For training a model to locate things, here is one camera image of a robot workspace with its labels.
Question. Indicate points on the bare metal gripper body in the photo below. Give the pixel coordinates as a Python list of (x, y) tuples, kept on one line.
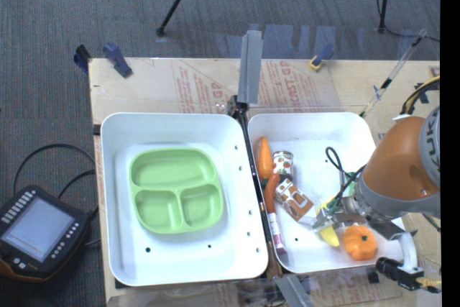
[(352, 207)]

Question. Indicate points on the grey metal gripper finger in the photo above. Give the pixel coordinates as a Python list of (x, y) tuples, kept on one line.
[(344, 220), (322, 218)]

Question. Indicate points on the yellow banana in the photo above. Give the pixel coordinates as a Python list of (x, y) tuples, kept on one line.
[(330, 236)]

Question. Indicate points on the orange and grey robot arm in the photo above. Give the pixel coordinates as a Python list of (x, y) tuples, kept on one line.
[(395, 161)]

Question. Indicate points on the orange pumpkin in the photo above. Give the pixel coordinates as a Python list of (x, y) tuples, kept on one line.
[(359, 242)]

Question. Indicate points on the brown and white carton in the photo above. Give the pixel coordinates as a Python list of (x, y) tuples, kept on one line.
[(294, 201)]

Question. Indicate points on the pink bottle with white cap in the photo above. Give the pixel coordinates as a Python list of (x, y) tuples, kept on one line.
[(276, 233)]

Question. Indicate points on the red sausage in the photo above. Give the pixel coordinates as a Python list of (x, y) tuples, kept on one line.
[(270, 192)]

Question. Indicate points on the small can with tomato print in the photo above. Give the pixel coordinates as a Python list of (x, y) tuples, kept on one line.
[(283, 163)]

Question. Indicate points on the white plastic tray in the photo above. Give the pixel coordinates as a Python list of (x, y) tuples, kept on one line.
[(118, 190), (312, 140)]

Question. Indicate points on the orange carrot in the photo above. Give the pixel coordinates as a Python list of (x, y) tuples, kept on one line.
[(265, 160)]

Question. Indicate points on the green divided plate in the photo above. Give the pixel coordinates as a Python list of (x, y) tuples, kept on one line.
[(176, 190)]

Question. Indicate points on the brown cardboard board, red print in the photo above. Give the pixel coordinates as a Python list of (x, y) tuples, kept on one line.
[(161, 90)]

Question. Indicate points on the black cylinder on white bracket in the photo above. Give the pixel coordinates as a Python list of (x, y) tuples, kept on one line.
[(399, 271)]

